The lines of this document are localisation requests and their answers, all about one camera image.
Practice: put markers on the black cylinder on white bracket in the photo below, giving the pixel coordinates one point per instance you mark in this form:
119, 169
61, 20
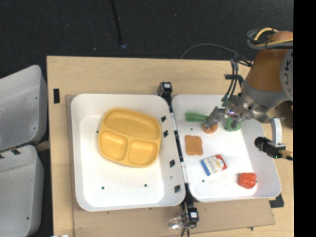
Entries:
270, 144

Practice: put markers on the green toy cucumber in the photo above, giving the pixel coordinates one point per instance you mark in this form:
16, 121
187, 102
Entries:
195, 117

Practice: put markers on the yellow divided plate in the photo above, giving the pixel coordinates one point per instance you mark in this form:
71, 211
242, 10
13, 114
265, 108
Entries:
128, 134

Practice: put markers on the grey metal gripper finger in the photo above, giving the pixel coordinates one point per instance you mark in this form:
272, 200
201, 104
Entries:
235, 122
214, 117

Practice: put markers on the orange toy doughnut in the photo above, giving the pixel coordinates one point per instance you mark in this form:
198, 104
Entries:
211, 130

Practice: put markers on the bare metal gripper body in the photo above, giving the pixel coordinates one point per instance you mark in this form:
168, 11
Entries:
240, 108

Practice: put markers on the red toy bell pepper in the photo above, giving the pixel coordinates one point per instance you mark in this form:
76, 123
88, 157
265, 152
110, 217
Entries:
247, 180

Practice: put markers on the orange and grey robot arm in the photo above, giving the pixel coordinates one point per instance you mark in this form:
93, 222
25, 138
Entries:
266, 68

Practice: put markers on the white blue red carton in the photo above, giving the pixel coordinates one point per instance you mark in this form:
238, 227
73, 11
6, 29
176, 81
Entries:
214, 165

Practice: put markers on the green round toy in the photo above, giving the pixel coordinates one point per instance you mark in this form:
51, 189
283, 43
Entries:
228, 126

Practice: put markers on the white plastic tray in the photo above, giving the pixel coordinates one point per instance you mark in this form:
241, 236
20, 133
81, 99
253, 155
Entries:
123, 186
222, 181

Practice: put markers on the brown toy bread slice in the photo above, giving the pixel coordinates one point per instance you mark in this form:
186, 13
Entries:
193, 145

